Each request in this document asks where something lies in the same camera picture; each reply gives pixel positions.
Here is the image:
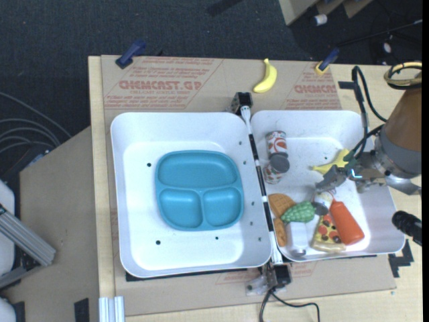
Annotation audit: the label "green grapes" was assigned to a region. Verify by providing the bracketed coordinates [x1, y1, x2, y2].
[280, 200, 317, 225]

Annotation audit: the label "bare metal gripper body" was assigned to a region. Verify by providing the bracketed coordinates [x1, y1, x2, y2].
[345, 151, 393, 195]

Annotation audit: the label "blue divided plate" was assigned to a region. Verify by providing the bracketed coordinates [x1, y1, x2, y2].
[154, 150, 245, 232]

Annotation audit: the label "orange bread piece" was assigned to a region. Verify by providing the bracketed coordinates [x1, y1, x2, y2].
[272, 217, 289, 248]

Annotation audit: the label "pizza slice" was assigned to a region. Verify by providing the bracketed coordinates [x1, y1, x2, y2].
[310, 213, 347, 254]

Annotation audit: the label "brown waffle biscuit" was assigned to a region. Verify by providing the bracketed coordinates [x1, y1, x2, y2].
[267, 193, 298, 218]

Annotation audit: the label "thin black and white rod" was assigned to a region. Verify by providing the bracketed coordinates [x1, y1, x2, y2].
[240, 105, 284, 265]

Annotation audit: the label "white can with red print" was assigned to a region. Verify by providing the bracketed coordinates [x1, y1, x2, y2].
[262, 153, 291, 185]

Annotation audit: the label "small white and yellow can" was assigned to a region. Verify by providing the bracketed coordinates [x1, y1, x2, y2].
[312, 191, 334, 216]

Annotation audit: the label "white plastic tray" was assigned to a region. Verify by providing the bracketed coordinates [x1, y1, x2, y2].
[249, 109, 406, 263]
[109, 111, 273, 279]

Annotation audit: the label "black cylinder on white bracket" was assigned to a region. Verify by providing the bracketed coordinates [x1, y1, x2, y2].
[387, 175, 422, 247]

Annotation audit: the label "black block with thin wires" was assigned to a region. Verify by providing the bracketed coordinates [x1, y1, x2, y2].
[245, 263, 293, 297]
[225, 91, 254, 114]

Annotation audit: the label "white can with orange print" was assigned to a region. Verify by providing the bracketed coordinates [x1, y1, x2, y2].
[265, 130, 289, 157]

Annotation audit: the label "brown cardboard board red print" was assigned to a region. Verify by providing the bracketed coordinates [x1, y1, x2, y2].
[100, 54, 398, 317]

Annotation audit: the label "yellow banana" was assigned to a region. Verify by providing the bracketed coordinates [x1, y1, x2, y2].
[252, 58, 278, 94]
[312, 148, 351, 176]

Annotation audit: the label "white plastic bottle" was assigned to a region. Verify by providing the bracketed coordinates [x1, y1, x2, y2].
[288, 221, 310, 258]

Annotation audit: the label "orange squeeze bottle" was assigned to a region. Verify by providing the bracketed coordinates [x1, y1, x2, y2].
[328, 198, 366, 247]

